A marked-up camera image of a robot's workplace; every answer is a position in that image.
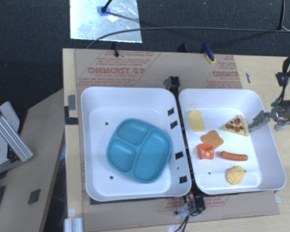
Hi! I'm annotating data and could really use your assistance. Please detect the brown cardboard board red print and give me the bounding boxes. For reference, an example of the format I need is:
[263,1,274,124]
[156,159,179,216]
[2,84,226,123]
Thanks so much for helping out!
[74,48,280,228]

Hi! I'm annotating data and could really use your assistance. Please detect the red toy box with star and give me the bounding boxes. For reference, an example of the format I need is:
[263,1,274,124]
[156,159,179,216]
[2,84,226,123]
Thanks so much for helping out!
[196,143,215,160]

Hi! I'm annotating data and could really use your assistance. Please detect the white plastic tray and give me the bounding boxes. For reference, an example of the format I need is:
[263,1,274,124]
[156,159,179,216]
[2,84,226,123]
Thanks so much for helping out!
[177,88,287,196]
[80,86,192,202]

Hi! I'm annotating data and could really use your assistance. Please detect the thin black rod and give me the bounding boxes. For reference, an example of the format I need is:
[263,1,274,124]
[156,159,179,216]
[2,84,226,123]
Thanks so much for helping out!
[173,87,200,198]

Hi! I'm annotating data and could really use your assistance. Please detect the orange toy biscuit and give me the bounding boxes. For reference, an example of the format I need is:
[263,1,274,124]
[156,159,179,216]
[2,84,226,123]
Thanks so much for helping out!
[200,130,225,150]

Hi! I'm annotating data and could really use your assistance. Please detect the yellow ridged toy food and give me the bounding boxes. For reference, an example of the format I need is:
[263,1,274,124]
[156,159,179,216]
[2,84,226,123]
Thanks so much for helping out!
[225,165,247,186]

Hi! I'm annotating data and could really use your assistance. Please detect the pale yellow oval toy bread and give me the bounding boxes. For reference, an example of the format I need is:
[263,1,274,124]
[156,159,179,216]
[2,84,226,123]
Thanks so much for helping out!
[187,109,206,133]

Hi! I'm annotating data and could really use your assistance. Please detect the blue divided plate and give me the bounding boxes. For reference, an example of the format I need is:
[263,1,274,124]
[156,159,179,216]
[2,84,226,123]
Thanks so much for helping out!
[105,117,174,184]

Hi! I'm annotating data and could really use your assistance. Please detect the toy pizza slice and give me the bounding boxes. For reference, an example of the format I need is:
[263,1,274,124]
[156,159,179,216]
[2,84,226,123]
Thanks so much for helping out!
[219,115,250,137]

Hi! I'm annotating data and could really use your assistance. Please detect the orange toy sausage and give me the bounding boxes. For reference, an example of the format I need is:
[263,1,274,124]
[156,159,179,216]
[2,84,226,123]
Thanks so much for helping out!
[219,150,249,162]

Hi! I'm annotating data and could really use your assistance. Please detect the black block with thin wires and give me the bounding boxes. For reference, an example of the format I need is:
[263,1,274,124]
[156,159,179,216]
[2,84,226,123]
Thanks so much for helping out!
[164,76,181,91]
[192,194,206,213]

